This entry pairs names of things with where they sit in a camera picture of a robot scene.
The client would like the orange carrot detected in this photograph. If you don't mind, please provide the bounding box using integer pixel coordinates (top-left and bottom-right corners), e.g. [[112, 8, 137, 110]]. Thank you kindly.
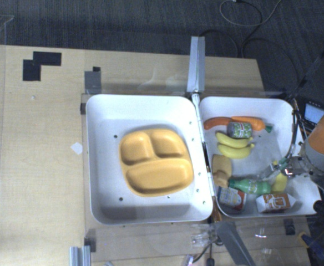
[[230, 116, 274, 134]]

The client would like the orange sausage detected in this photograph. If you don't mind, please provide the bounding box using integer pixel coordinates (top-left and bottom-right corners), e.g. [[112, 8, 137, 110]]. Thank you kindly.
[[203, 116, 232, 131]]

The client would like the white and orange carton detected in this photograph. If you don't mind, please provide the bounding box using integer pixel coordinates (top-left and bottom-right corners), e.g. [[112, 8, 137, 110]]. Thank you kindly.
[[255, 192, 297, 214]]

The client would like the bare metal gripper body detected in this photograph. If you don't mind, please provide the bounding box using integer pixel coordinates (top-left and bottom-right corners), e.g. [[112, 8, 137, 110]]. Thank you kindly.
[[284, 156, 316, 178]]

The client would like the yellow bottle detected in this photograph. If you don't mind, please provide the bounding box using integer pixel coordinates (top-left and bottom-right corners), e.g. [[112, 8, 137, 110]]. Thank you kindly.
[[270, 161, 289, 194]]

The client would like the white plastic tray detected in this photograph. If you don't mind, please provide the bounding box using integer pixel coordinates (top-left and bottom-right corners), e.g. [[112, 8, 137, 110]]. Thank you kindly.
[[199, 96, 322, 219], [85, 94, 214, 226]]

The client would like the green bottle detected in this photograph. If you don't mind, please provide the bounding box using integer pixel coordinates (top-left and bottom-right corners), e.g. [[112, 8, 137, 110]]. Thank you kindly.
[[227, 178, 272, 196]]

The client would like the orange divided plate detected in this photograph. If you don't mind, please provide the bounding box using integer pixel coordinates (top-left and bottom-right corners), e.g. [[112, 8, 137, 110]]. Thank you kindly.
[[118, 128, 195, 198]]

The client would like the yellow banana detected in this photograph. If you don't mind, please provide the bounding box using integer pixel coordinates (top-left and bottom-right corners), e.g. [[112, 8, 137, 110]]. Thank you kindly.
[[217, 142, 256, 160], [215, 131, 255, 149]]

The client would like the green can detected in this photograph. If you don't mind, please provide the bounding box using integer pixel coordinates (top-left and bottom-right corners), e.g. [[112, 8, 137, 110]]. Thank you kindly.
[[226, 121, 254, 139]]

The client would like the white red and blue packet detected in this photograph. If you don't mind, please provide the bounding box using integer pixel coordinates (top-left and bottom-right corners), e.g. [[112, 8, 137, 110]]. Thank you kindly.
[[216, 186, 247, 212]]

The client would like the tan toy bread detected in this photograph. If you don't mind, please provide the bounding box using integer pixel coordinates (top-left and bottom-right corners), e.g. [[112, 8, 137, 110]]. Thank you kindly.
[[211, 154, 233, 188]]

